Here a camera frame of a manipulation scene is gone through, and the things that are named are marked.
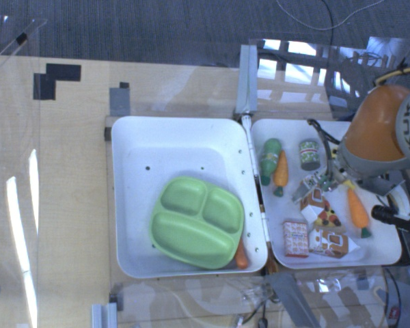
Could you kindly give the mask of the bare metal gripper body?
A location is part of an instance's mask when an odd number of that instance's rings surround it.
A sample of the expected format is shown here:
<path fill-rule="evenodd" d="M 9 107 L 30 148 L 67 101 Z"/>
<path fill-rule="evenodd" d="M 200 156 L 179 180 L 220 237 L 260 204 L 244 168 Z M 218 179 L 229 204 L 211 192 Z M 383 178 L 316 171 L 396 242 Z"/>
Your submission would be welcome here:
<path fill-rule="evenodd" d="M 306 176 L 309 189 L 320 188 L 321 191 L 333 191 L 347 180 L 347 173 L 343 167 L 334 164 L 321 166 Z"/>

